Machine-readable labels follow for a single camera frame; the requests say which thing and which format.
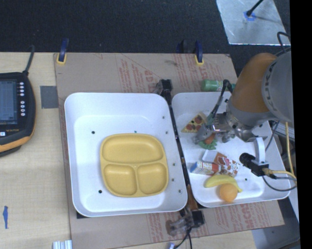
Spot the black block with wires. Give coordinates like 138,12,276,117
166,209,206,237
154,78,174,97

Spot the small blue and red carton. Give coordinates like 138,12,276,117
189,160,222,177

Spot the thin black rod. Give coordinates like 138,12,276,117
164,88,198,212

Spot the white plastic tray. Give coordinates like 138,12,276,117
63,88,189,219
171,87,293,210

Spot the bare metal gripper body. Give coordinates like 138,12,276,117
209,110,269,145

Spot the brown cardboard board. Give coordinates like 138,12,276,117
53,43,286,249

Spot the orange carrot with green leaves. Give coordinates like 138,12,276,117
197,133,218,149

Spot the orange ball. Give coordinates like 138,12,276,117
218,182,239,203

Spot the toy pizza slice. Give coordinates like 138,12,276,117
180,111,209,134

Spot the black cylinder on white bracket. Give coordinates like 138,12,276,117
238,136,271,178

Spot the yellow divided plate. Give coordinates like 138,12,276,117
98,131,171,200

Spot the yellow banana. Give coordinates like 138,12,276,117
203,173,243,195

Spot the green bottle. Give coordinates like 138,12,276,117
201,78,237,93

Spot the white and orange carton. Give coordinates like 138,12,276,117
201,148,242,180

